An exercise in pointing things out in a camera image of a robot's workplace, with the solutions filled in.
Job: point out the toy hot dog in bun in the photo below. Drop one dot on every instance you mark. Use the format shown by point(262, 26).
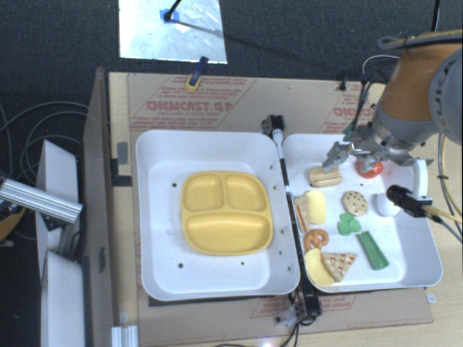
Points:
point(325, 179)

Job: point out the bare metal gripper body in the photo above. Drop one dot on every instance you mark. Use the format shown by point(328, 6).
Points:
point(378, 146)

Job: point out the pale yellow oval slice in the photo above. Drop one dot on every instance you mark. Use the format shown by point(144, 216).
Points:
point(316, 267)
point(316, 206)

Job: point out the green toy leaf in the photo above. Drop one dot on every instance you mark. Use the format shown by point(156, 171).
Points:
point(349, 225)

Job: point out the brown chocolate chip biscuit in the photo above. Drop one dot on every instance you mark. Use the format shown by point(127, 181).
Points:
point(355, 203)

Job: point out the white plastic tray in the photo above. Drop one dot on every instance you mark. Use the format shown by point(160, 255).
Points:
point(162, 230)
point(405, 251)

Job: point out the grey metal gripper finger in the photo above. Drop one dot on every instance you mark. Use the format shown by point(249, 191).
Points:
point(368, 163)
point(334, 157)

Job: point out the yellow divided plate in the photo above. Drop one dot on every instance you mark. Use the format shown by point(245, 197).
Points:
point(226, 226)

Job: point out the black cylinder on white bracket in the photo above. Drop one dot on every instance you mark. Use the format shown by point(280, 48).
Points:
point(407, 198)

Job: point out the white toy egg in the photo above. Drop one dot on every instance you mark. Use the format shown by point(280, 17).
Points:
point(386, 208)

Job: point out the green toy celery stick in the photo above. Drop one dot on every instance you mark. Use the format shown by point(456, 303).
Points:
point(373, 251)

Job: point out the toy pizza slice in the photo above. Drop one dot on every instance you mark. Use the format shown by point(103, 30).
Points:
point(338, 264)

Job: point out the red toy tomato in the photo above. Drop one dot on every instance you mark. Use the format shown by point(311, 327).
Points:
point(372, 171)

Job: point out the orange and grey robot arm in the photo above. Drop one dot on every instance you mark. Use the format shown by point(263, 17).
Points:
point(408, 85)

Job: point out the toy sandwich bread slice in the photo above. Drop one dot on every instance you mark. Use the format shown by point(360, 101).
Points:
point(302, 213)

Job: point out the orange toy pretzel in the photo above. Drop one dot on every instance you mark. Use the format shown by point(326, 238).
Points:
point(316, 239)

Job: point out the brown cardboard board red print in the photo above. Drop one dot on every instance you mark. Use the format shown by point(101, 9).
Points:
point(217, 103)

